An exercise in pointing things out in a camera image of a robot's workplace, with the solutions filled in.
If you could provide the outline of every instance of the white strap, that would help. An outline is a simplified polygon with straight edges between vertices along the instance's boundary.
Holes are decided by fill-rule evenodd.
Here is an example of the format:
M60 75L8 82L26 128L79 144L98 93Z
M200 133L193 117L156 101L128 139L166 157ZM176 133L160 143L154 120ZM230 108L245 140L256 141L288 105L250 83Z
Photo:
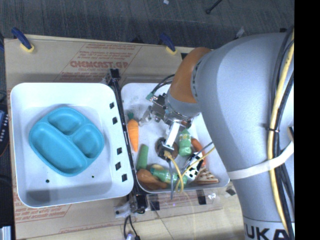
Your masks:
M246 169L229 171L229 178L231 180L239 180L270 171L284 164L287 161L287 159L294 153L294 151L294 143L291 141L289 145L285 148L285 150L281 153L281 155L279 155L278 157L264 161Z

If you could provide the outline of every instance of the toy carrot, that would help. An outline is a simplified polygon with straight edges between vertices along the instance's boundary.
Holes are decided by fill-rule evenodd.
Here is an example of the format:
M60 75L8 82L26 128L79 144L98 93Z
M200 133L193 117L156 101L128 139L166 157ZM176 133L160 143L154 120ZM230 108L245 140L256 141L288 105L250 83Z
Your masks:
M127 124L129 139L135 152L138 151L139 145L139 124L134 119L134 113L128 113L129 122Z
M196 138L191 138L191 144L194 147L195 151L199 152L200 150L203 149L201 146L200 142ZM202 151L202 156L204 156L206 152L203 150ZM206 158L203 159L203 162L201 164L201 167L204 167L206 165Z

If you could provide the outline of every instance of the divided blue plate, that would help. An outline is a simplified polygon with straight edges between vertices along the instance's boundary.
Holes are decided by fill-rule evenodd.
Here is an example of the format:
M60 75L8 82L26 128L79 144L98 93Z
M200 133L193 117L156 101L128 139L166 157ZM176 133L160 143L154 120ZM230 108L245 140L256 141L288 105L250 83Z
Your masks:
M86 116L64 106L51 111L32 127L29 144L58 174L75 176L95 161L105 141Z

